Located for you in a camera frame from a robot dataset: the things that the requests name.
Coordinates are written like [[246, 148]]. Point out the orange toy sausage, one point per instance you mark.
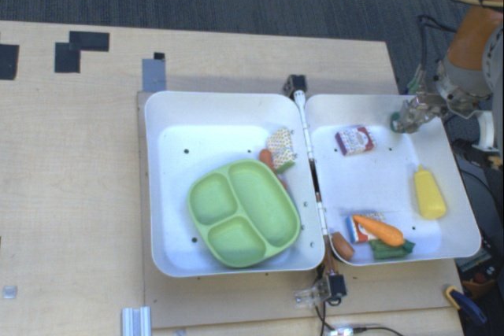
[[266, 157]]

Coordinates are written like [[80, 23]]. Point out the thin black and white rod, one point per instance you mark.
[[308, 141]]

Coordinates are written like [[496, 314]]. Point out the red blue and white carton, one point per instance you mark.
[[360, 235]]

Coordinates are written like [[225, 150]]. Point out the white carton with orange dots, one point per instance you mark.
[[282, 147]]

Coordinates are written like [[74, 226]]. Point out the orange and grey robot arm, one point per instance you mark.
[[470, 35]]

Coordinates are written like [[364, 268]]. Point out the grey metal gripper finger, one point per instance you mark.
[[411, 125], [409, 107]]

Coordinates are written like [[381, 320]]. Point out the yellow bottle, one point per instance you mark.
[[429, 194]]

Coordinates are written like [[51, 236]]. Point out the dark green toy piece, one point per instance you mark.
[[393, 121]]

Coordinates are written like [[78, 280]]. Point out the white plastic tray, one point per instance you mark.
[[220, 118], [378, 185]]

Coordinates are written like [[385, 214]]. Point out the orange carrot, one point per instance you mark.
[[380, 230]]

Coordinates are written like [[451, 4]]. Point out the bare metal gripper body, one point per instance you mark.
[[437, 102]]

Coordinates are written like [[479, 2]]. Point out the green toy vegetable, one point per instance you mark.
[[388, 252]]

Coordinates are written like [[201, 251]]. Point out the green divided plate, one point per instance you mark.
[[256, 193]]

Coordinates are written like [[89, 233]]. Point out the brown toy sausage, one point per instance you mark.
[[342, 246]]

